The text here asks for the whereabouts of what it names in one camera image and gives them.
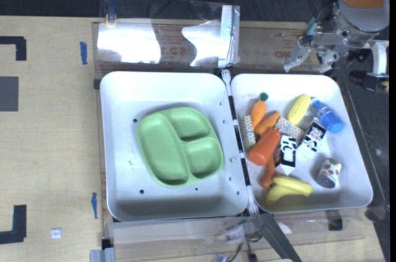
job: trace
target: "wooden table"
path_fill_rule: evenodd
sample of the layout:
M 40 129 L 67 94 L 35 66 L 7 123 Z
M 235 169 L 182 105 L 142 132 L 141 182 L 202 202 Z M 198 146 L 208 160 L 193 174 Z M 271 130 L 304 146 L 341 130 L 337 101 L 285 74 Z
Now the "wooden table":
M 27 40 L 26 61 L 15 60 L 15 46 L 0 45 L 0 76 L 19 77 L 18 112 L 0 112 L 0 231 L 11 229 L 14 205 L 27 205 L 27 236 L 0 245 L 0 260 L 88 261 L 103 235 L 92 51 L 92 24 L 98 19 L 0 19 L 0 36 Z M 87 44 L 87 64 L 82 63 L 80 42 Z M 93 193 L 98 195 L 97 219 Z M 61 238 L 51 238 L 53 228 L 62 228 Z M 358 240 L 295 249 L 303 261 L 383 261 L 373 224 L 364 221 L 362 232 L 364 238 Z M 271 248 L 256 253 L 260 261 L 279 259 Z M 246 254 L 235 261 L 247 261 Z

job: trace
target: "blue cap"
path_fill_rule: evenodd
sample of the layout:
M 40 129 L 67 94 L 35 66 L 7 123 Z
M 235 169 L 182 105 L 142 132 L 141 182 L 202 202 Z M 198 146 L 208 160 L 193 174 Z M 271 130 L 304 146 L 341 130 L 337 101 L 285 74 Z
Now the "blue cap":
M 327 125 L 327 129 L 334 134 L 340 132 L 343 127 L 344 124 L 340 120 L 334 120 Z
M 312 107 L 314 107 L 315 109 L 318 109 L 321 106 L 321 102 L 319 101 L 318 98 L 312 97 L 311 98 L 311 105 Z

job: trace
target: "orange bottle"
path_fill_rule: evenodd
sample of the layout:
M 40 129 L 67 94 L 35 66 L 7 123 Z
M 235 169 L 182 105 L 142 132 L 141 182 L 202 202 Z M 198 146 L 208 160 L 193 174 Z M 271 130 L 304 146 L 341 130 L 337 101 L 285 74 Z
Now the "orange bottle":
M 273 152 L 279 145 L 281 136 L 278 129 L 268 129 L 249 151 L 249 160 L 256 165 L 265 166 L 273 157 Z

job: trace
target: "toy banana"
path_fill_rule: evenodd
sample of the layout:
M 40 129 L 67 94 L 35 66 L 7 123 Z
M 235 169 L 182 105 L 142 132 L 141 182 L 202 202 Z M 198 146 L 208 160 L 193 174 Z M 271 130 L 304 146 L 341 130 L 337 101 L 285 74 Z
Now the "toy banana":
M 280 198 L 286 195 L 301 194 L 308 197 L 312 193 L 312 186 L 309 183 L 292 177 L 274 177 L 273 182 L 275 186 L 268 190 L 267 196 L 265 197 L 265 201 L 268 205 L 276 203 Z

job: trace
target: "blue tape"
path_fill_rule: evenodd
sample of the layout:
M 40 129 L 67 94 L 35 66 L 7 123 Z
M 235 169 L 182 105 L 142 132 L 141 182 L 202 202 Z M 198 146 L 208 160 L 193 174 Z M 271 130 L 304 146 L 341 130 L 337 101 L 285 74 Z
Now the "blue tape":
M 95 216 L 95 219 L 98 219 L 98 201 L 97 201 L 96 193 L 92 193 L 91 204 L 92 204 L 92 209 L 93 209 L 93 214 Z
M 109 0 L 109 23 L 115 22 L 116 4 L 114 0 Z
M 88 52 L 87 52 L 87 44 L 84 43 L 83 41 L 80 42 L 80 54 L 81 54 L 81 60 L 83 65 L 87 65 L 87 57 L 88 57 Z

